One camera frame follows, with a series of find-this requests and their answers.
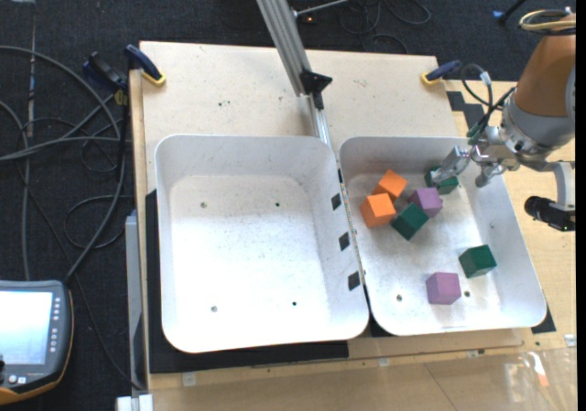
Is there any orange cube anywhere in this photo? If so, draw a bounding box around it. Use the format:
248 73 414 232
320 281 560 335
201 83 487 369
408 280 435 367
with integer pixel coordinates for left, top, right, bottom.
359 192 397 230
371 168 408 202

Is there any purple cube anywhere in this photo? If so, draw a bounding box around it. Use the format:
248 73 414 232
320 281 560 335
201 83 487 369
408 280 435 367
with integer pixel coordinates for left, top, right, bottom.
407 187 444 219
425 271 462 306

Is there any pale wood board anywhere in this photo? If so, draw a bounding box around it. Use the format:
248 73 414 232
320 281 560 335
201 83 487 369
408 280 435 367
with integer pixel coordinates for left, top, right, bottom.
138 40 526 391

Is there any black cylinder on white bracket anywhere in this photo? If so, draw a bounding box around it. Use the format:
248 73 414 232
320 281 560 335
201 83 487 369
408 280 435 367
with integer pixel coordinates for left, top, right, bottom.
524 160 577 233

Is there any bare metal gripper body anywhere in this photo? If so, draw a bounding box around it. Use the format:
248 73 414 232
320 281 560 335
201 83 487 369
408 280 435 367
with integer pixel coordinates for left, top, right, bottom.
468 124 548 171

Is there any white plastic tray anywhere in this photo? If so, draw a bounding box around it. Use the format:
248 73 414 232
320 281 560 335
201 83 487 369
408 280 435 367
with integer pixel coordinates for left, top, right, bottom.
338 135 548 337
154 133 370 354

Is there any green cube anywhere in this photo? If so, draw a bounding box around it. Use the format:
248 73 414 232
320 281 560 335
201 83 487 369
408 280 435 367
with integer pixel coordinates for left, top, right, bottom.
458 243 498 279
390 201 430 242
424 166 461 196

